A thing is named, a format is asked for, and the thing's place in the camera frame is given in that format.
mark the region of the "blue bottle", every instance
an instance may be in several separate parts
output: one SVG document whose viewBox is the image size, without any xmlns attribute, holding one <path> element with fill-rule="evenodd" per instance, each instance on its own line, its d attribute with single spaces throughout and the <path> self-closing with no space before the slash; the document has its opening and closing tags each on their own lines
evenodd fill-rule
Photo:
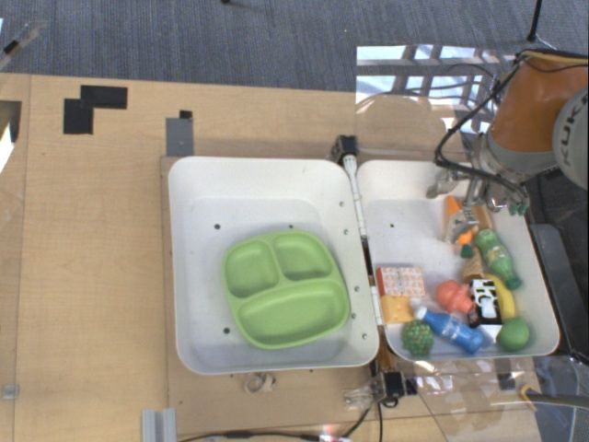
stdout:
<svg viewBox="0 0 589 442">
<path fill-rule="evenodd" d="M 415 319 L 427 322 L 437 335 L 471 354 L 475 354 L 484 341 L 484 335 L 480 330 L 469 328 L 467 324 L 449 314 L 434 313 L 425 306 L 415 311 Z"/>
</svg>

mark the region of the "green bottle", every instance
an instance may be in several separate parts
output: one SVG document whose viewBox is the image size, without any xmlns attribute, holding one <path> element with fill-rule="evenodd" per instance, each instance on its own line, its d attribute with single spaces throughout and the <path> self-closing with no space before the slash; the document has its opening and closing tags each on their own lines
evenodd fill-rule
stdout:
<svg viewBox="0 0 589 442">
<path fill-rule="evenodd" d="M 482 229 L 475 236 L 475 244 L 489 268 L 503 279 L 507 287 L 510 290 L 519 288 L 522 281 L 515 275 L 512 258 L 497 235 L 490 229 Z"/>
</svg>

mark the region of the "wooden table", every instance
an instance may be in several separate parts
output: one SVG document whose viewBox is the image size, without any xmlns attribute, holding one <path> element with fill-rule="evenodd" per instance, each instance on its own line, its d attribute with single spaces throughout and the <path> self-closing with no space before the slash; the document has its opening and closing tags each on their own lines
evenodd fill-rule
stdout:
<svg viewBox="0 0 589 442">
<path fill-rule="evenodd" d="M 128 108 L 95 110 L 93 135 L 63 134 L 64 99 L 79 98 L 83 84 L 129 88 Z M 356 420 L 341 391 L 364 382 L 365 368 L 281 372 L 275 391 L 247 395 L 243 375 L 170 364 L 160 182 L 166 118 L 180 110 L 193 113 L 196 154 L 324 157 L 336 135 L 354 132 L 352 93 L 4 74 L 0 99 L 23 102 L 0 192 L 24 194 L 22 215 L 3 224 L 10 241 L 0 242 L 0 384 L 20 388 L 14 412 L 0 401 L 0 440 L 138 441 L 142 410 L 169 406 L 181 436 L 336 431 Z M 478 439 L 512 440 L 505 427 L 517 427 L 518 440 L 538 440 L 532 412 L 489 409 L 434 419 L 406 397 L 385 411 L 386 440 L 466 438 L 460 428 L 471 425 Z M 374 419 L 355 441 L 375 440 Z"/>
</svg>

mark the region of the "white tray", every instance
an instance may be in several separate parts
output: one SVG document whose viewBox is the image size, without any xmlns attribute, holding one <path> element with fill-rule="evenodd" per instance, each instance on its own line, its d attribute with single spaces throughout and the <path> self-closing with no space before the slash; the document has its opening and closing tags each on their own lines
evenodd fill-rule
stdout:
<svg viewBox="0 0 589 442">
<path fill-rule="evenodd" d="M 187 368 L 224 374 L 362 366 L 374 358 L 374 309 L 342 168 L 325 160 L 186 157 L 173 166 L 168 184 L 176 338 Z M 221 263 L 234 243 L 290 226 L 325 242 L 347 285 L 351 317 L 315 342 L 262 350 L 234 322 Z"/>
<path fill-rule="evenodd" d="M 436 171 L 431 162 L 408 161 L 371 161 L 358 171 L 374 270 L 382 266 L 420 267 L 429 297 L 434 297 L 435 288 L 444 280 L 460 281 L 465 263 L 459 256 L 459 246 L 441 241 L 445 233 L 445 197 L 425 198 Z M 462 182 L 451 194 L 464 195 L 466 186 Z M 547 355 L 559 344 L 559 326 L 524 218 L 501 211 L 492 219 L 523 280 L 514 292 L 514 300 L 518 315 L 530 328 L 529 344 L 518 353 L 506 353 L 494 345 L 469 355 L 436 337 L 428 359 Z M 440 310 L 431 298 L 426 297 L 423 304 Z M 400 356 L 415 360 L 403 348 L 401 331 L 401 324 L 388 325 L 388 343 Z"/>
</svg>

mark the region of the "gray carpet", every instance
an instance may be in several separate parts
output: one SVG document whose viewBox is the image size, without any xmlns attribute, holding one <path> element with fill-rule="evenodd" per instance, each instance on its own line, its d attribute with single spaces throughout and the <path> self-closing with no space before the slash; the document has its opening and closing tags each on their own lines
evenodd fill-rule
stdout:
<svg viewBox="0 0 589 442">
<path fill-rule="evenodd" d="M 587 52 L 589 0 L 545 0 L 540 36 Z M 524 42 L 535 0 L 0 0 L 4 47 L 43 35 L 7 70 L 354 90 L 355 48 Z"/>
</svg>

